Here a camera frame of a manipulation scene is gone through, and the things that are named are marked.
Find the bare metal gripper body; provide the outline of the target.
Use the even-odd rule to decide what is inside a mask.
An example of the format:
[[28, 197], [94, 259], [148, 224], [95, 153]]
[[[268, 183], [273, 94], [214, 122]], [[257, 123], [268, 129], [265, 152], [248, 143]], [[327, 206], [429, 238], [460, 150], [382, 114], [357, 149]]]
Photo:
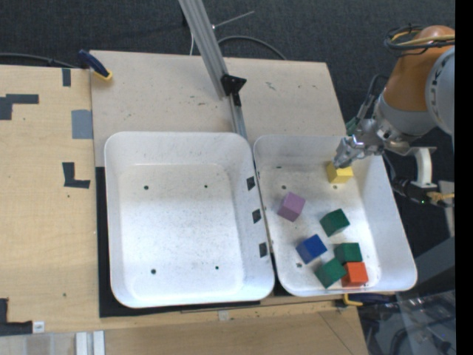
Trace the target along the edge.
[[404, 155], [410, 148], [404, 135], [385, 119], [355, 119], [350, 125], [350, 145], [357, 156], [382, 155], [386, 150]]

